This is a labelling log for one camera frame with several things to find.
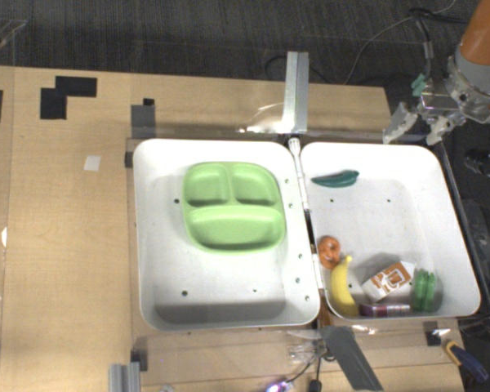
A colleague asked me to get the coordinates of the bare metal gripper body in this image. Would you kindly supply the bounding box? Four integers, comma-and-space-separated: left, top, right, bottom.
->
416, 78, 490, 123

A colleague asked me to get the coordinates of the dark green cucumber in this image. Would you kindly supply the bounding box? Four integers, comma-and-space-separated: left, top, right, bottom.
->
310, 169, 360, 189

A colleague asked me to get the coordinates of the white plastic tray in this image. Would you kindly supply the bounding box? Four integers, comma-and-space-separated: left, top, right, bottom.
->
300, 141, 482, 321
132, 138, 322, 332

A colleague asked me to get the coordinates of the white and brown carton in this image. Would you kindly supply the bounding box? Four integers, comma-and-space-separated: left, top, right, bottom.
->
361, 261, 417, 303

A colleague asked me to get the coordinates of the green ridged toy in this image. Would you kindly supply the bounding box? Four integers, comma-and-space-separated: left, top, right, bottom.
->
410, 269, 438, 313

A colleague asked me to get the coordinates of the yellow banana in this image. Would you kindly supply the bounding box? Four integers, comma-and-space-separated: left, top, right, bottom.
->
330, 254, 360, 318

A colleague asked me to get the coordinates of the green divided plate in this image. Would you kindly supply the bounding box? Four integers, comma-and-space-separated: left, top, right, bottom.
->
182, 161, 287, 255

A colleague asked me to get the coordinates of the black cylinder on white bracket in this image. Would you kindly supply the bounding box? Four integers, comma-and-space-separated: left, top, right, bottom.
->
463, 112, 490, 183

